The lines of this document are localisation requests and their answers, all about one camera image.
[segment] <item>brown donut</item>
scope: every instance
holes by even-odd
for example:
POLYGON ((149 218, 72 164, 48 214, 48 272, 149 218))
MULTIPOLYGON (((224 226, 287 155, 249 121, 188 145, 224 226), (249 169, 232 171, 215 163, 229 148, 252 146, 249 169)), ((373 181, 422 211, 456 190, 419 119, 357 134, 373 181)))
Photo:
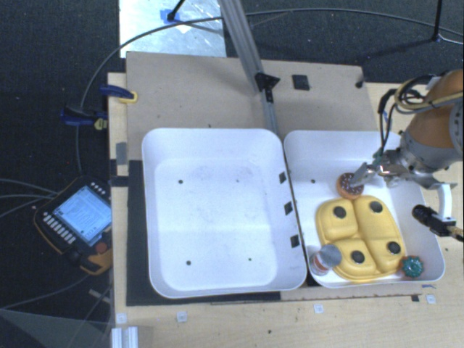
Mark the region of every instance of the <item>brown donut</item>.
POLYGON ((336 190, 339 195, 348 200, 357 199, 364 191, 364 186, 351 187, 349 181, 355 174, 345 173, 341 174, 336 180, 336 190))

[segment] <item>empty white tray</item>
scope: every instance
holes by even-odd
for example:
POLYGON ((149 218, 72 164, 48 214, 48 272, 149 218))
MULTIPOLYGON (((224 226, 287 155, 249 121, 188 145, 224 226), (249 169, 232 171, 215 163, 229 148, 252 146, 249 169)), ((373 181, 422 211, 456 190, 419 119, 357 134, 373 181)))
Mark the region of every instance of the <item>empty white tray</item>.
MULTIPOLYGON (((399 146, 400 137, 390 133, 386 149, 399 146)), ((315 225, 319 206, 338 198, 336 179, 343 173, 353 173, 363 162, 371 163, 372 155, 380 147, 378 132, 365 131, 309 131, 297 130, 284 141, 299 222, 308 259, 320 249, 315 225)), ((406 246, 406 255, 419 256, 424 264, 419 282, 436 281, 444 274, 444 259, 435 235, 411 215, 417 204, 424 205, 421 188, 403 181, 395 188, 387 188, 382 177, 365 185, 363 194, 378 197, 389 208, 406 246)), ((322 286, 337 288, 360 285, 345 280, 330 271, 313 278, 322 286)), ((395 273, 378 278, 369 284, 411 282, 410 278, 395 273)))
POLYGON ((263 129, 155 129, 142 143, 149 275, 167 298, 299 287, 282 143, 263 129))

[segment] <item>reflective sheet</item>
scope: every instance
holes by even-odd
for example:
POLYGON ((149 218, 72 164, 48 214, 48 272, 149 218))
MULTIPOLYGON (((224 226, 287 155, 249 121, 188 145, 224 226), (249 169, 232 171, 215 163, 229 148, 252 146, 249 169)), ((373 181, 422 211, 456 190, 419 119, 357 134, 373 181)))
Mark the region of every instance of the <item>reflective sheet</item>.
MULTIPOLYGON (((171 11, 179 0, 120 0, 120 43, 167 24, 162 11, 171 11)), ((185 0, 178 11, 182 21, 220 16, 217 0, 185 0)), ((225 57, 222 21, 178 26, 141 38, 121 51, 148 51, 225 57)))

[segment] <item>blue screen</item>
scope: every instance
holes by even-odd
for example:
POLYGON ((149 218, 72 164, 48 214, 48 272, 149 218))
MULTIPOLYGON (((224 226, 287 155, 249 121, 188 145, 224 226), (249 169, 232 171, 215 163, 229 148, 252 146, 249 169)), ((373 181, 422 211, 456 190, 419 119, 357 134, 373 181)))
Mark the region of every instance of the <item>blue screen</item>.
POLYGON ((89 187, 84 186, 53 213, 69 225, 89 246, 111 224, 111 207, 89 187))

